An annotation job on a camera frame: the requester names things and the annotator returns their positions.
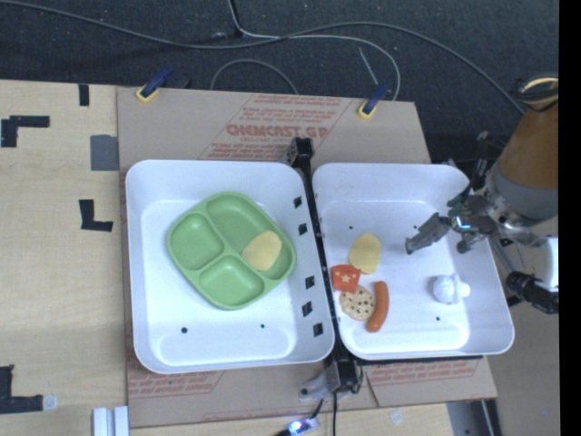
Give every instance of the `tomato slice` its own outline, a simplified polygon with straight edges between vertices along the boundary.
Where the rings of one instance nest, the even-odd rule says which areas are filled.
[[[352,265],[335,265],[330,269],[333,288],[337,291],[355,292],[360,276],[361,270]]]

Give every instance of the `green divided plate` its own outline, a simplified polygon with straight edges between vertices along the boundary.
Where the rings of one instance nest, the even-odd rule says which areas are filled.
[[[258,234],[275,232],[281,253],[272,267],[260,272],[241,257]],[[167,235],[173,262],[198,292],[213,305],[241,309],[274,289],[293,270],[296,253],[291,240],[253,200],[241,193],[218,193],[183,214]]]

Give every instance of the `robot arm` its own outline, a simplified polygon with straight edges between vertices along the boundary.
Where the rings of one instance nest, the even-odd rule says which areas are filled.
[[[468,187],[448,202],[448,215],[434,213],[415,236],[406,239],[408,254],[438,241],[451,229],[461,235],[460,253],[490,238],[496,243],[546,246],[556,259],[556,238],[537,234],[536,226],[558,213],[558,78],[543,75],[522,81],[515,97],[527,105],[527,111],[497,161],[487,173],[482,161],[477,162]],[[478,140],[481,152],[487,144],[486,134]],[[548,276],[551,280],[543,282],[514,272],[507,278],[507,287],[540,310],[558,312],[558,281],[553,274]],[[532,292],[538,289],[546,297],[543,307],[531,300],[536,299]]]

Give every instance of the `white toy garlic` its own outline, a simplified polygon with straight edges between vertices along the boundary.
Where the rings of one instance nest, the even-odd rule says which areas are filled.
[[[457,274],[442,275],[436,278],[433,285],[436,299],[443,303],[458,303],[470,295],[470,285],[462,282]]]

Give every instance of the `sausage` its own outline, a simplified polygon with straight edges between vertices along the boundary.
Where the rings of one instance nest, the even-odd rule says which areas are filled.
[[[383,281],[377,281],[373,285],[375,292],[375,311],[369,318],[365,327],[369,332],[377,332],[385,322],[389,310],[389,291],[388,286]]]

